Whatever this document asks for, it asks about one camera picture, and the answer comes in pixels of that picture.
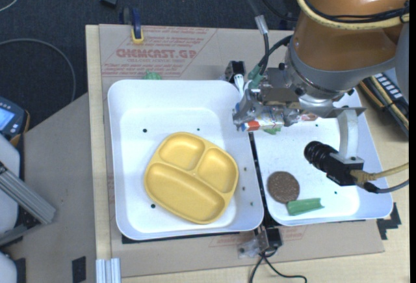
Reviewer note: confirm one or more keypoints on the green broccoli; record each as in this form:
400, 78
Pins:
152, 75

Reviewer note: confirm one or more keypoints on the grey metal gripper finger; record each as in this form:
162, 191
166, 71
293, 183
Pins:
290, 117
247, 107

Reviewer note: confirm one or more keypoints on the small green toy vegetable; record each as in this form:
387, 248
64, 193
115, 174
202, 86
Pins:
272, 131

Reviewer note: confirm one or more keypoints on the black cylinder on white bracket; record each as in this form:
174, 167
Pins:
338, 164

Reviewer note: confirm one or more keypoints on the brown round biscuit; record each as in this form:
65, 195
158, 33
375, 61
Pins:
283, 187

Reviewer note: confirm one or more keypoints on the yellow divided plate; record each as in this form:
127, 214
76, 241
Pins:
188, 187

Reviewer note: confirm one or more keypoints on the white and orange carton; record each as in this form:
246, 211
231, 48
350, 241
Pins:
264, 122

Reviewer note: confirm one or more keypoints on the brown cardboard board red print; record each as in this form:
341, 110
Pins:
156, 54

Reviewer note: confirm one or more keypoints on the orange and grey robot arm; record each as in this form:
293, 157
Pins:
344, 31

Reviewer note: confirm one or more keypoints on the green celery stick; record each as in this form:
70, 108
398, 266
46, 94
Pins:
304, 206

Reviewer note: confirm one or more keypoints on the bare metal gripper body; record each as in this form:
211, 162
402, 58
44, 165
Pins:
279, 89

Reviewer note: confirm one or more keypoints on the white plastic tray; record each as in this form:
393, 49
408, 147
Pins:
312, 210
139, 102

